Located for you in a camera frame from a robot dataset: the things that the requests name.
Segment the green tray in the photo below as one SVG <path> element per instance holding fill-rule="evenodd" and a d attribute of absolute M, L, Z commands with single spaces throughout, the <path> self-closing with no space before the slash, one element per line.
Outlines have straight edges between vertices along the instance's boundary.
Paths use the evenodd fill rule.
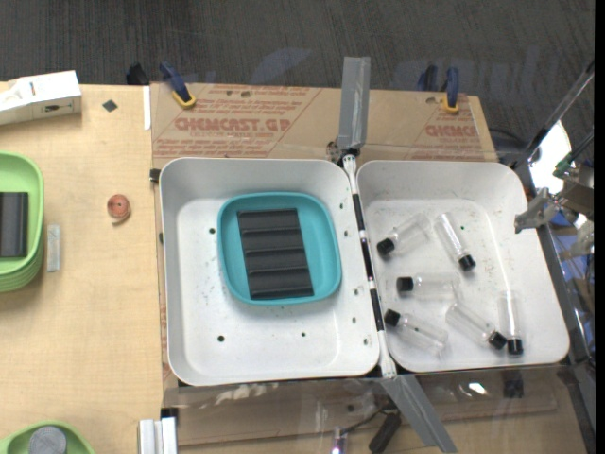
<path fill-rule="evenodd" d="M 27 192 L 27 256 L 0 258 L 0 283 L 18 276 L 40 252 L 43 235 L 44 183 L 42 172 L 29 158 L 0 150 L 0 192 Z"/>
<path fill-rule="evenodd" d="M 33 433 L 39 428 L 46 427 L 62 430 L 67 438 L 67 454 L 95 454 L 88 441 L 75 428 L 58 420 L 32 424 L 0 440 L 0 454 L 27 454 L 29 452 L 29 439 Z"/>

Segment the black object on floor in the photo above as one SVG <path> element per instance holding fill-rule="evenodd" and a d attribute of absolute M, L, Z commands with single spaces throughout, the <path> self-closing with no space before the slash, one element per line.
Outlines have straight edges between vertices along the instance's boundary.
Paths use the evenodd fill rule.
<path fill-rule="evenodd" d="M 237 221 L 253 300 L 313 296 L 296 209 L 240 210 Z"/>
<path fill-rule="evenodd" d="M 27 256 L 28 194 L 0 192 L 0 257 Z"/>

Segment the blue clamp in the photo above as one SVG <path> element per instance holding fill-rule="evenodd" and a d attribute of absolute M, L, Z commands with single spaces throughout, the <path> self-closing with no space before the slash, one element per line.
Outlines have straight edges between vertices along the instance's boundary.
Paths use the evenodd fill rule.
<path fill-rule="evenodd" d="M 185 81 L 182 80 L 181 75 L 172 66 L 172 64 L 168 61 L 162 62 L 160 64 L 160 71 L 162 71 L 164 79 L 170 82 L 170 85 L 174 90 L 172 92 L 172 96 L 179 103 L 179 105 L 184 109 L 193 108 L 193 106 L 196 104 L 196 98 L 189 93 L 189 90 L 185 85 Z"/>
<path fill-rule="evenodd" d="M 437 91 L 437 67 L 429 65 L 426 70 L 420 74 L 418 83 L 416 84 L 417 91 Z M 443 101 L 443 108 L 451 114 L 457 114 L 458 107 L 458 69 L 449 67 L 446 72 L 446 80 L 440 88 L 441 92 L 446 93 L 446 99 Z"/>

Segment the white tray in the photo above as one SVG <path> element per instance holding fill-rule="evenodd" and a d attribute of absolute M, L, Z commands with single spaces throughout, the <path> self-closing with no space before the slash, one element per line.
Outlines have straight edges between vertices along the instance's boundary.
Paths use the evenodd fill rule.
<path fill-rule="evenodd" d="M 383 312 L 392 308 L 411 313 L 449 332 L 449 346 L 440 357 L 401 342 L 387 327 L 393 358 L 413 372 L 466 370 L 560 361 L 569 349 L 569 335 L 534 229 L 514 233 L 514 216 L 527 210 L 517 175 L 494 163 L 383 162 L 363 165 L 357 174 Z M 462 273 L 433 235 L 411 253 L 385 261 L 377 244 L 393 226 L 414 213 L 433 219 L 452 212 L 477 265 Z M 450 301 L 402 299 L 395 289 L 398 276 L 420 272 L 457 271 L 464 301 L 498 325 L 497 296 L 511 288 L 518 294 L 525 353 L 518 358 L 482 347 L 449 327 L 444 314 Z"/>
<path fill-rule="evenodd" d="M 263 191 L 313 195 L 337 233 L 343 277 L 329 298 L 248 305 L 227 290 L 216 218 L 231 197 Z M 364 375 L 379 353 L 349 182 L 321 160 L 181 158 L 160 177 L 167 352 L 175 375 L 211 386 Z"/>

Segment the gray metal strip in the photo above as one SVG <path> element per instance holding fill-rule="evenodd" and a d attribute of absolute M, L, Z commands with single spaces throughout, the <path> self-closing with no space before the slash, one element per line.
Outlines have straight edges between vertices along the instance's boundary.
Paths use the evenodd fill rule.
<path fill-rule="evenodd" d="M 368 107 L 370 105 L 370 58 L 344 58 L 340 97 L 338 147 L 360 149 L 368 135 Z"/>
<path fill-rule="evenodd" d="M 436 445 L 441 452 L 458 452 L 414 375 L 385 378 L 380 381 L 380 385 L 425 445 Z"/>

